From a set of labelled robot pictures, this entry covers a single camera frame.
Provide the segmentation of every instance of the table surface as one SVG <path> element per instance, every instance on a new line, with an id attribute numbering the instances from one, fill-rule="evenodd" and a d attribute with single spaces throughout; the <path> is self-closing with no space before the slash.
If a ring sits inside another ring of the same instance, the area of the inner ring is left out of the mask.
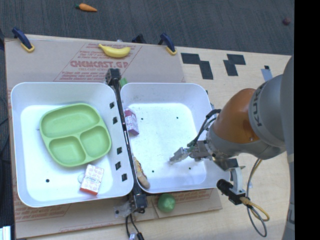
<path id="1" fill-rule="evenodd" d="M 59 41 L 59 37 L 42 37 Z M 153 48 L 153 44 L 144 44 Z M 238 91 L 244 88 L 256 89 L 265 80 L 283 73 L 290 56 L 250 53 L 241 51 L 211 50 L 201 48 L 176 47 L 182 66 L 184 81 L 201 85 L 207 90 L 210 102 L 221 109 Z M 8 83 L 12 79 L 12 67 L 7 63 Z M 237 158 L 242 170 L 243 188 L 246 188 L 249 174 L 256 158 L 250 154 L 240 154 Z M 262 207 L 270 216 L 266 222 L 267 239 L 282 238 L 290 198 L 290 176 L 287 154 L 265 160 L 256 170 L 250 189 L 251 200 Z M 233 240 L 261 239 L 252 226 L 244 205 L 234 205 L 224 195 L 220 196 L 222 209 L 160 219 L 137 221 L 136 226 L 144 239 L 176 240 Z M 264 232 L 262 224 L 253 217 L 257 228 Z M 33 240 L 59 239 L 128 239 L 124 224 L 90 228 L 85 230 L 39 235 Z"/>

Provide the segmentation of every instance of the pink box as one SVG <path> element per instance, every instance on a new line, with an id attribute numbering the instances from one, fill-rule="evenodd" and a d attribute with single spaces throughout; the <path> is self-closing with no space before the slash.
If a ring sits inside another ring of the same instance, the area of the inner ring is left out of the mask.
<path id="1" fill-rule="evenodd" d="M 124 110 L 124 118 L 128 132 L 133 135 L 138 135 L 139 129 L 136 114 L 130 108 L 126 108 Z"/>
<path id="2" fill-rule="evenodd" d="M 103 168 L 88 164 L 80 186 L 80 190 L 97 195 L 104 171 L 105 170 Z"/>

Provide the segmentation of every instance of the carrot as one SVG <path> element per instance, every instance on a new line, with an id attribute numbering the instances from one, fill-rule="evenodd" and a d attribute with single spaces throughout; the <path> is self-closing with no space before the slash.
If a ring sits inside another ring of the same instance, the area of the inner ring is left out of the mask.
<path id="1" fill-rule="evenodd" d="M 92 6 L 87 5 L 85 3 L 76 4 L 75 8 L 80 9 L 82 11 L 86 11 L 86 12 L 97 12 L 98 11 L 96 8 L 93 8 Z"/>

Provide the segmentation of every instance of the green plate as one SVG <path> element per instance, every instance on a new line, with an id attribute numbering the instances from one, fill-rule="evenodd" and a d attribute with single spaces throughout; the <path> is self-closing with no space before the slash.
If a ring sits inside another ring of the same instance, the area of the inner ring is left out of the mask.
<path id="1" fill-rule="evenodd" d="M 105 122 L 86 103 L 48 111 L 40 119 L 40 132 L 52 158 L 65 167 L 89 163 L 106 155 L 111 148 Z"/>

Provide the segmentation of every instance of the green apple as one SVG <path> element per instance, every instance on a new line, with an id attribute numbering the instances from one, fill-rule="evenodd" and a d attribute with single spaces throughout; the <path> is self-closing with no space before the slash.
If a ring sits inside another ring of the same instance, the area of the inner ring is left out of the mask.
<path id="1" fill-rule="evenodd" d="M 164 213 L 171 212 L 176 206 L 176 199 L 172 194 L 164 193 L 159 197 L 158 208 Z"/>

